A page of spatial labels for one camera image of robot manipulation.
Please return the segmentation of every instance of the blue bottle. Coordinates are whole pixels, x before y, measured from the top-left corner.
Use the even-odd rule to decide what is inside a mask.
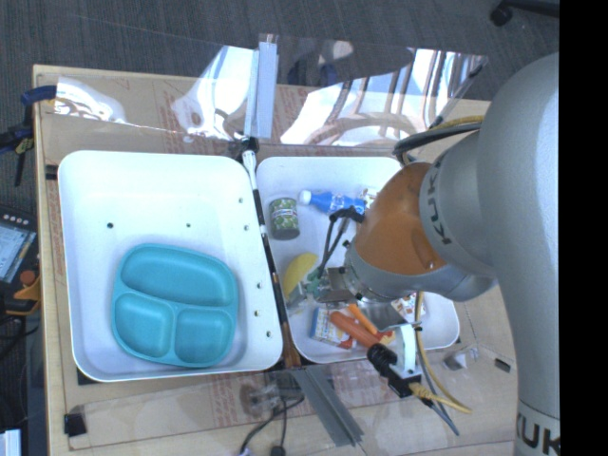
[[[300,192],[298,201],[300,204],[312,204],[317,209],[330,215],[340,209],[347,209],[354,206],[357,213],[363,215],[365,212],[365,202],[362,199],[349,198],[342,194],[332,192],[313,193],[307,189]]]

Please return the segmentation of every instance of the can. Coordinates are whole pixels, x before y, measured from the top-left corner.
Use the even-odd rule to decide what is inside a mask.
[[[270,203],[270,228],[276,239],[292,239],[300,234],[294,198],[279,198]]]

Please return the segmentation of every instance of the blue plate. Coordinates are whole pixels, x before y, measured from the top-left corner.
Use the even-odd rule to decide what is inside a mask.
[[[238,285],[219,259],[145,243],[121,260],[112,293],[112,331],[127,352],[149,361],[216,365],[235,337]]]

